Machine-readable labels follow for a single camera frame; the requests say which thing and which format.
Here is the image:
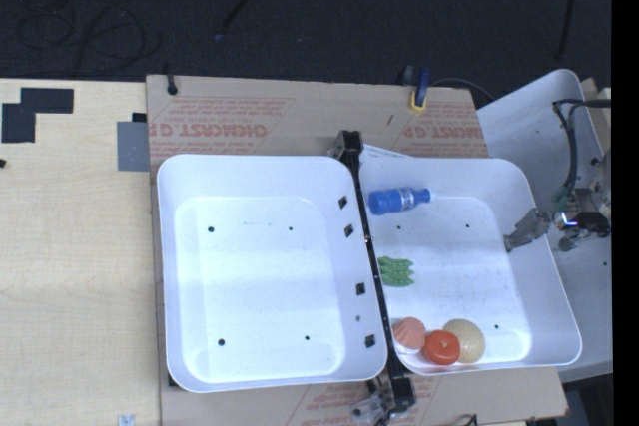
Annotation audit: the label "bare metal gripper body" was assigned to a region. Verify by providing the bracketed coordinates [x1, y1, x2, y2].
[570, 149, 613, 217]

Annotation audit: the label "white plastic tray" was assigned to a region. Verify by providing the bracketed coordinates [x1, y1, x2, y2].
[357, 156, 584, 376]
[156, 153, 389, 394]

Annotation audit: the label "beige round bread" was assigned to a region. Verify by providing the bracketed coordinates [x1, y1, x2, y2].
[442, 318, 487, 365]

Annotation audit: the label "green pea pods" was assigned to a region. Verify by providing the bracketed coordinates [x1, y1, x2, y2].
[376, 255, 416, 289]

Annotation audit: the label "blue plastic bottle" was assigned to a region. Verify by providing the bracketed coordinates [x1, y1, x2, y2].
[367, 187, 437, 217]

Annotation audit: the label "red tomato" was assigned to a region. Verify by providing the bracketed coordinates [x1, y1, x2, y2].
[422, 329, 462, 366]

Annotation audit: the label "thin black rod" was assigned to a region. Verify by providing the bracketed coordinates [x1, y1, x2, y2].
[347, 149, 406, 396]

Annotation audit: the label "white paper sheet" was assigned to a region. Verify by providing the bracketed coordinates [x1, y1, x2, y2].
[360, 143, 415, 162]

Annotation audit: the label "brown cardboard board red print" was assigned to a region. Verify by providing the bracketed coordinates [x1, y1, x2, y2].
[145, 74, 571, 426]

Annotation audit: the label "black block with wires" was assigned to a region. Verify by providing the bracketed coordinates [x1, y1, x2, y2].
[387, 375, 418, 414]
[326, 130, 363, 162]

